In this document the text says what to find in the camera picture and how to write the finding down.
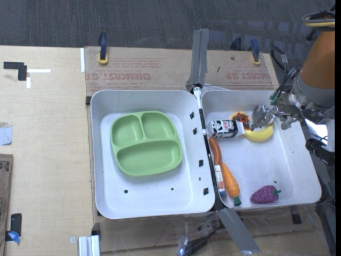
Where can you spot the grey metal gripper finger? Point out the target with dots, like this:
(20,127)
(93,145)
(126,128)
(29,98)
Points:
(269,118)
(258,115)

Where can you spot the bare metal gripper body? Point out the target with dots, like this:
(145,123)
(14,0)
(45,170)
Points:
(290,108)

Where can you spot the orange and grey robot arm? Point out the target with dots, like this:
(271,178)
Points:
(319,63)

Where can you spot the yellow pizza slice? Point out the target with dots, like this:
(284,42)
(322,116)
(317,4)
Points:
(239,116)

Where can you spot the yellow banana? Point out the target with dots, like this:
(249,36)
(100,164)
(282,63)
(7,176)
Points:
(259,136)

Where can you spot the cow print milk carton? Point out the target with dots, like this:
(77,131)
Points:
(225,129)

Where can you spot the white plastic tray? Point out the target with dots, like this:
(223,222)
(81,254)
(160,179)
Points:
(261,164)
(149,196)

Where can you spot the orange-brown sausage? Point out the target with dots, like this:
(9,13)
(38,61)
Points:
(216,149)

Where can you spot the orange carrot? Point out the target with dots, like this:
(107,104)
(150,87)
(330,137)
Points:
(230,181)

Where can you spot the small white bottle blue cap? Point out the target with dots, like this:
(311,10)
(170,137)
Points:
(219,179)

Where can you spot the purple grapes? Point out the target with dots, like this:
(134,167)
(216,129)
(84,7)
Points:
(263,195)

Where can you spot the green divided plate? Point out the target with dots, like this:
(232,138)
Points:
(146,143)

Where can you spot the brown cardboard board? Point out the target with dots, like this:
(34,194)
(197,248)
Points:
(133,73)

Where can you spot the black cylinder on white bracket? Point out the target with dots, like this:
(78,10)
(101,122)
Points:
(319,148)

